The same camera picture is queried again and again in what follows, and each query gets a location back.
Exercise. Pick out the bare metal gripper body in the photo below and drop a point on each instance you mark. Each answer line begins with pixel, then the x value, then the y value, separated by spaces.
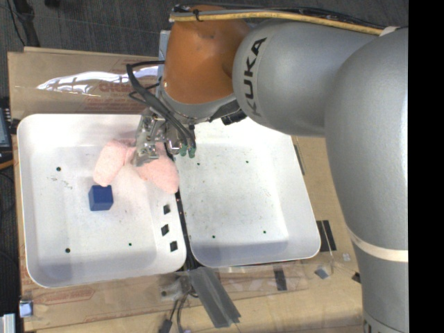
pixel 150 138

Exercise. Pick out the pink fluffy cloth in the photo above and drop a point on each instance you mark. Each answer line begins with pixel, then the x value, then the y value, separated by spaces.
pixel 111 161

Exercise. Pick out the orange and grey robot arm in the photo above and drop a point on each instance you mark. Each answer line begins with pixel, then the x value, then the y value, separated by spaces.
pixel 367 123

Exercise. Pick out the blue cube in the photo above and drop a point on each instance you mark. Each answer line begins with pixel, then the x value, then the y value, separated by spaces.
pixel 100 198

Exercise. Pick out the thin black and white rod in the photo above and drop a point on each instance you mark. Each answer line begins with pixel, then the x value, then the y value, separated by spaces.
pixel 183 227

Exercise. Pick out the brown cardboard board, red print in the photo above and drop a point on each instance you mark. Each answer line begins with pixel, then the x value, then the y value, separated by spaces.
pixel 69 71

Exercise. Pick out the white plastic tray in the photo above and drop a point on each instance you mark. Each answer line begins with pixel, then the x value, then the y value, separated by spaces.
pixel 243 200
pixel 86 241

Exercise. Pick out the black cylinder on white bracket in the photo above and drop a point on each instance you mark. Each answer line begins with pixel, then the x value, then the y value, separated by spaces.
pixel 234 116

